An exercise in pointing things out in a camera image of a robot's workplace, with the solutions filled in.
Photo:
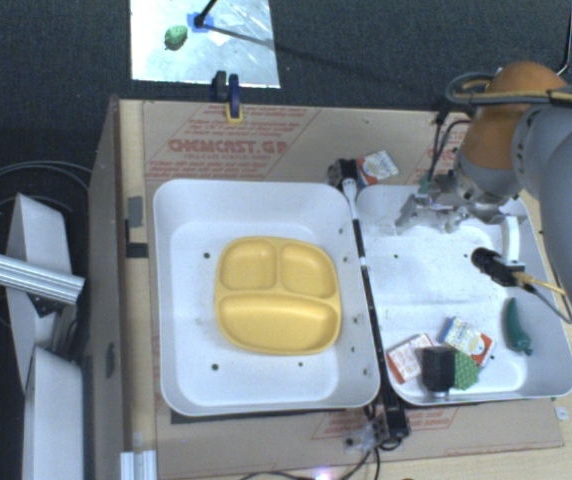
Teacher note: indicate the green textured packet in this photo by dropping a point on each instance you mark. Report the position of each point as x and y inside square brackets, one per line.
[467, 372]

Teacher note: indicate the dark green toy pepper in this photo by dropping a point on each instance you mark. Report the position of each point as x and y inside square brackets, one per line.
[516, 328]

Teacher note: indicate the white carton with yellow print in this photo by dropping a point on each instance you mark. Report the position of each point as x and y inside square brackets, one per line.
[377, 167]

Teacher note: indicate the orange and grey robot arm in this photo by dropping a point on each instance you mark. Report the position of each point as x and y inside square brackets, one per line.
[561, 168]

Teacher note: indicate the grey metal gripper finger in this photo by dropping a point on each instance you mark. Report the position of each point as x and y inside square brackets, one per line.
[407, 213]
[452, 223]

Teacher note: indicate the white and blue carton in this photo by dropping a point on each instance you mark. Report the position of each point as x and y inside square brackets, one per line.
[468, 338]

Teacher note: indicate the red and white packet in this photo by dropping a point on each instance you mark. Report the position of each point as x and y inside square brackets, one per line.
[406, 360]

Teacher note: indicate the green bumpy toy fruit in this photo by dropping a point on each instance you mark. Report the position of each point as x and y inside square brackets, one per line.
[176, 37]

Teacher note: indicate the black box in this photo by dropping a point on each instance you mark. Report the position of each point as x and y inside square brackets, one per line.
[437, 370]

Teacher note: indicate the white plastic tray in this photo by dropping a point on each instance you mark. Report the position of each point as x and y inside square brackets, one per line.
[191, 288]
[431, 278]

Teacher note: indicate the yellow divided plate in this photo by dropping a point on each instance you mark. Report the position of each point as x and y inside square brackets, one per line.
[276, 313]

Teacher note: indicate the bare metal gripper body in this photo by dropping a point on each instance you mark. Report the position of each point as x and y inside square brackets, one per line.
[448, 198]

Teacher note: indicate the brown cardboard board red print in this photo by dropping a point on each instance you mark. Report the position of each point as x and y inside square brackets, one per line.
[276, 138]

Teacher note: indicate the thin black and white rod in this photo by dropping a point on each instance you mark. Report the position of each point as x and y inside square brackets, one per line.
[366, 278]

